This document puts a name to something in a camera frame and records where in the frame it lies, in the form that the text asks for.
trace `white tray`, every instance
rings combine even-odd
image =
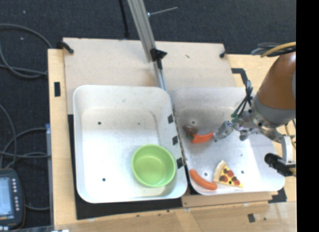
[[[244,188],[218,184],[215,191],[207,190],[192,179],[193,188],[202,195],[220,195],[237,192],[277,191],[284,186],[285,178],[264,162],[267,153],[275,153],[271,140],[264,135],[251,135],[239,140],[239,132],[214,142],[193,144],[186,137],[183,125],[200,128],[198,134],[217,131],[245,96],[239,87],[181,88],[172,96],[181,145],[188,170],[196,169],[206,180],[212,181],[216,165],[224,160],[244,185]]]
[[[182,157],[170,96],[158,87],[85,85],[73,96],[76,184],[90,203],[174,199],[187,189],[185,169],[165,187],[139,184],[131,169],[134,151],[144,144]]]

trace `device screen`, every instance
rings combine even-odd
[[[10,197],[10,178],[0,178],[0,216],[12,214]]]

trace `wooden table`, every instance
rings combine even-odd
[[[231,194],[214,198],[186,193],[183,208],[77,220],[73,174],[67,121],[64,50],[48,50],[50,127],[53,175],[53,211],[56,229],[86,231],[294,231],[297,229],[296,178],[285,182],[287,202],[269,204],[277,192]],[[243,68],[254,89],[258,89],[275,58],[250,55],[226,55],[231,68]],[[243,86],[234,74],[238,86]],[[60,95],[55,96],[55,82],[60,84]],[[293,125],[288,125],[295,134]],[[275,144],[278,155],[281,146]]]

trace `green bowl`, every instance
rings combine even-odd
[[[162,146],[147,144],[139,147],[132,156],[135,178],[148,187],[163,187],[170,183],[176,173],[172,154]]]

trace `pizza slice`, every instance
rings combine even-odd
[[[215,169],[214,178],[215,182],[234,186],[234,187],[243,187],[241,182],[234,175],[233,171],[227,166],[225,161],[220,161]]]

